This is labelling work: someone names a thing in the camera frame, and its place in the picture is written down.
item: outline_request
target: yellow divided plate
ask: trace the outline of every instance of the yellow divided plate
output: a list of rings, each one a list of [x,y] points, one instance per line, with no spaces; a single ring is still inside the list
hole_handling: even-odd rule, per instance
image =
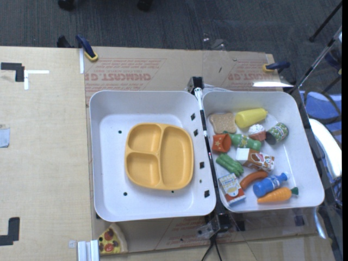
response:
[[[181,189],[193,175],[192,139],[177,126],[137,124],[127,136],[125,167],[129,179],[142,187]]]

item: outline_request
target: orange toy carrot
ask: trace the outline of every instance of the orange toy carrot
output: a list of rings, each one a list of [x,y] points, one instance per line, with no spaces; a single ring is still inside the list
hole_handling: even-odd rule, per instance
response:
[[[292,194],[299,194],[299,189],[294,187],[289,189],[287,187],[282,187],[267,193],[266,195],[257,199],[257,203],[268,203],[268,202],[279,202],[290,199]]]

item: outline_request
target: toy food package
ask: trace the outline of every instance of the toy food package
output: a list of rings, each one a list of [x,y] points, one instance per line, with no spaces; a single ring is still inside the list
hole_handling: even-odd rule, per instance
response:
[[[274,159],[275,157],[254,149],[237,148],[236,160],[245,167],[272,172],[274,170]]]
[[[245,199],[246,196],[234,173],[223,176],[218,180],[220,189],[229,205]]]

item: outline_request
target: blue toy bottle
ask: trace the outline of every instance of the blue toy bottle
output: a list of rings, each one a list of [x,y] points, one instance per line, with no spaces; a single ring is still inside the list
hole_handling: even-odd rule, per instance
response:
[[[287,172],[281,173],[279,176],[272,175],[264,178],[262,181],[253,185],[254,193],[257,197],[262,197],[265,194],[279,188],[284,181],[290,179],[290,174]]]

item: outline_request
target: gray carpet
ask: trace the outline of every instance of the gray carpet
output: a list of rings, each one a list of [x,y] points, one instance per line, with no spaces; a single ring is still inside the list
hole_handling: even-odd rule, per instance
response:
[[[341,0],[154,0],[149,12],[138,0],[0,0],[0,45],[56,47],[64,35],[77,45],[82,34],[93,46],[220,49],[271,53],[300,78],[342,23],[342,9],[309,42]]]

